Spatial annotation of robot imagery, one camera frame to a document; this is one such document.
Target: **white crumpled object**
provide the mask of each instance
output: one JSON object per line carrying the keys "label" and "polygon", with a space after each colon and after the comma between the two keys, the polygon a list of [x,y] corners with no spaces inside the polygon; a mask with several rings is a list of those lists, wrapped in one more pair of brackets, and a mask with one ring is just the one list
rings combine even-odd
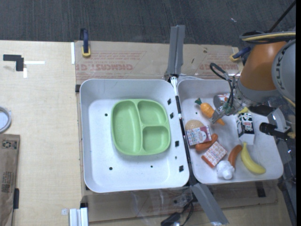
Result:
{"label": "white crumpled object", "polygon": [[230,164],[229,161],[220,161],[216,165],[217,176],[219,178],[224,178],[226,180],[230,180],[233,177],[233,173],[235,171],[234,167]]}

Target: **brown sausage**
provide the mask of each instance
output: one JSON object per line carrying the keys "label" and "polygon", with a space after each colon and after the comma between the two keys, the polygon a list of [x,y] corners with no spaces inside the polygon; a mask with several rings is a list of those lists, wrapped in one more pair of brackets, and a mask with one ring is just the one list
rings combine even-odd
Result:
{"label": "brown sausage", "polygon": [[234,168],[235,168],[235,162],[236,162],[237,155],[242,149],[243,149],[243,147],[240,144],[238,144],[232,149],[232,151],[229,154],[228,161]]}
{"label": "brown sausage", "polygon": [[203,142],[203,143],[196,144],[196,150],[197,151],[203,151],[203,150],[209,148],[210,146],[212,146],[212,144],[214,142],[217,141],[217,138],[218,138],[218,135],[213,133],[211,135],[211,141],[206,141],[206,142]]}

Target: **white plastic tray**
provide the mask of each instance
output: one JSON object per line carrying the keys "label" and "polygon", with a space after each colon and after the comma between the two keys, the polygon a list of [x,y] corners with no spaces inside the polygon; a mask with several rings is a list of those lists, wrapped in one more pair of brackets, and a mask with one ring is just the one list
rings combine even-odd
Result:
{"label": "white plastic tray", "polygon": [[[228,151],[223,160],[228,159],[231,149],[242,142],[238,138],[236,130],[236,118],[232,116],[224,116],[222,119],[226,125],[222,126],[218,123],[211,125],[209,120],[202,115],[200,107],[195,103],[197,98],[201,98],[202,102],[209,103],[213,108],[213,97],[217,94],[229,92],[229,84],[224,80],[183,80],[178,84],[178,93],[182,109],[182,117],[184,125],[187,121],[195,119],[200,120],[204,124],[210,125],[211,133],[216,133],[218,142],[221,143]],[[246,182],[257,180],[278,179],[283,174],[283,164],[278,152],[277,145],[272,136],[266,135],[259,131],[259,125],[262,122],[268,122],[267,117],[251,113],[253,117],[253,125],[255,131],[254,145],[248,145],[251,157],[265,167],[266,172],[261,175],[255,175],[248,171],[241,161],[240,154],[236,160],[236,171],[231,180],[218,178],[216,167],[210,168],[201,155],[205,153],[197,152],[195,148],[190,148],[190,156],[193,173],[196,179],[204,184],[225,184],[234,182]]]}
{"label": "white plastic tray", "polygon": [[[116,102],[133,98],[155,100],[165,108],[171,130],[171,144],[166,151],[131,156],[122,154],[114,146],[111,109]],[[80,107],[84,179],[89,189],[108,193],[174,188],[188,182],[184,141],[170,83],[164,80],[87,80],[80,87]]]}

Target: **orange carrot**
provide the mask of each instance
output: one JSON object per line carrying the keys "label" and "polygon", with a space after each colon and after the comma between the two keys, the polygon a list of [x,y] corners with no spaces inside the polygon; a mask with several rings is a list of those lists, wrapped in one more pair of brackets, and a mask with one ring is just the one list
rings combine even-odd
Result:
{"label": "orange carrot", "polygon": [[[212,106],[208,103],[201,103],[200,105],[201,107],[201,112],[208,118],[211,118],[213,116],[214,113],[214,109],[212,108]],[[220,123],[221,125],[225,125],[225,122],[219,118],[217,121],[217,123]]]}
{"label": "orange carrot", "polygon": [[242,149],[243,149],[243,147],[240,144],[238,144],[232,149],[232,151],[229,154],[228,161],[234,168],[235,168],[235,162],[236,162],[237,155]]}
{"label": "orange carrot", "polygon": [[206,142],[203,142],[203,143],[196,144],[196,150],[197,151],[202,151],[202,150],[205,150],[205,149],[209,148],[210,146],[212,146],[212,144],[214,142],[217,141],[217,138],[218,138],[218,135],[213,133],[211,135],[211,141],[206,141]]}

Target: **blue clamp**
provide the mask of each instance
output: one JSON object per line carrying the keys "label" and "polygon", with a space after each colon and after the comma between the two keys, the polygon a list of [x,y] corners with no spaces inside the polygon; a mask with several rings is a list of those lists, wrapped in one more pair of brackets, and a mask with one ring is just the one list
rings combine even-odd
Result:
{"label": "blue clamp", "polygon": [[82,28],[80,30],[79,39],[84,41],[84,45],[81,47],[81,53],[83,57],[90,57],[91,56],[91,49],[88,43],[88,30]]}
{"label": "blue clamp", "polygon": [[238,61],[240,59],[240,57],[242,57],[244,54],[246,54],[247,52],[250,52],[250,51],[251,51],[251,47],[243,48],[242,50],[240,50],[236,54],[230,55],[230,60],[232,62]]}

